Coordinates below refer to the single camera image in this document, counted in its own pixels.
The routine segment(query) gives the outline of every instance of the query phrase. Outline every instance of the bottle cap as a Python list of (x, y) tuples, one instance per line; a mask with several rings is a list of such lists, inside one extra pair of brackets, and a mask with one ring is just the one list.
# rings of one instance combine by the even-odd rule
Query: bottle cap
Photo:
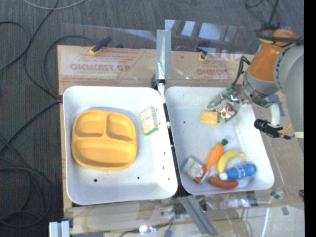
[(221, 142), (221, 144), (224, 146), (224, 145), (226, 145), (228, 143), (228, 140), (227, 139), (222, 139), (222, 142)]
[(219, 178), (223, 181), (227, 180), (228, 176), (226, 174), (226, 172), (220, 173), (219, 174)]

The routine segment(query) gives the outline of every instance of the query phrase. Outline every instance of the white bottle cap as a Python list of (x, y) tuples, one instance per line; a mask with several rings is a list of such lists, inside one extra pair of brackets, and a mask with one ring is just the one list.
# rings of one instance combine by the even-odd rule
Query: white bottle cap
[(227, 180), (228, 177), (227, 177), (226, 172), (220, 173), (220, 174), (219, 174), (219, 178), (220, 178), (221, 180), (223, 180), (223, 181)]

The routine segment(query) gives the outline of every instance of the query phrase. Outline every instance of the white tray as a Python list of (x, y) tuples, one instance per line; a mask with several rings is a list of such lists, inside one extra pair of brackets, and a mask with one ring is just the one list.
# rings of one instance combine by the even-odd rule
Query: white tray
[[(180, 172), (183, 187), (193, 195), (265, 190), (274, 183), (274, 174), (260, 131), (253, 125), (255, 115), (250, 104), (242, 105), (237, 115), (227, 123), (220, 118), (217, 126), (200, 122), (200, 112), (206, 110), (208, 103), (224, 90), (210, 87), (171, 87), (165, 93), (179, 168), (190, 156), (205, 165), (209, 152), (223, 138), (228, 140), (228, 144), (224, 146), (225, 151), (234, 149), (244, 153), (243, 158), (230, 161), (227, 169), (246, 161), (253, 162), (257, 167), (255, 175), (239, 179), (239, 185), (229, 190), (215, 187), (207, 179), (198, 185)], [(217, 174), (215, 164), (208, 177), (217, 177)]]
[[(164, 199), (178, 187), (166, 118), (157, 91), (146, 87), (73, 86), (63, 96), (66, 179), (69, 198), (79, 205), (132, 200)], [(159, 128), (142, 132), (140, 113), (156, 108)], [(96, 170), (78, 165), (71, 154), (71, 133), (76, 117), (86, 110), (108, 110), (127, 115), (135, 124), (137, 155), (122, 170)]]

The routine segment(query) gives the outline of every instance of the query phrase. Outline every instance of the gray floor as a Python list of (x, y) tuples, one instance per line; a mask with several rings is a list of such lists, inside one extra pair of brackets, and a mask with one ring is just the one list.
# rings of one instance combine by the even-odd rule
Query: gray floor
[[(56, 3), (56, 0), (28, 1), (43, 7), (54, 7)], [(59, 0), (57, 7), (77, 1)], [(249, 0), (248, 3), (254, 5), (259, 1)], [(213, 44), (218, 52), (254, 54), (260, 44), (254, 30), (269, 22), (272, 6), (265, 0), (249, 9), (245, 2), (87, 0), (51, 12), (22, 0), (0, 0), (0, 236), (48, 236), (48, 222), (63, 218), (59, 106), (54, 94), (58, 91), (56, 45), (48, 52), (45, 63), (43, 61), (45, 53), (55, 41), (69, 35), (99, 40), (101, 33), (91, 31), (87, 26), (97, 26), (97, 29), (110, 27), (156, 31), (164, 29), (166, 20), (176, 20), (176, 34), (177, 31), (181, 32), (186, 21), (193, 21), (238, 29), (239, 38), (235, 36), (229, 44)], [(33, 35), (48, 14), (27, 52), (11, 64), (25, 50), (30, 40), (22, 26)], [(271, 23), (304, 37), (304, 0), (279, 0), (274, 15)], [(155, 47), (151, 42), (129, 41), (128, 38), (113, 41), (109, 46), (115, 47), (120, 42), (124, 47)], [(81, 37), (66, 38), (58, 43), (91, 45), (90, 41)], [(195, 46), (196, 43), (192, 39), (181, 38), (179, 42), (175, 40), (173, 49), (180, 45)], [(40, 173), (49, 182), (49, 186), (30, 169)], [(32, 226), (17, 228), (21, 224)]]

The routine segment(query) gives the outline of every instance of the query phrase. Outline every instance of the black cable tie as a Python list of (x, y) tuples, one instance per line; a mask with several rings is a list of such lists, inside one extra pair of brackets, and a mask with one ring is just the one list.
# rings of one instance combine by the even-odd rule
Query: black cable tie
[(57, 103), (62, 103), (63, 102), (63, 95), (58, 95), (57, 96)]

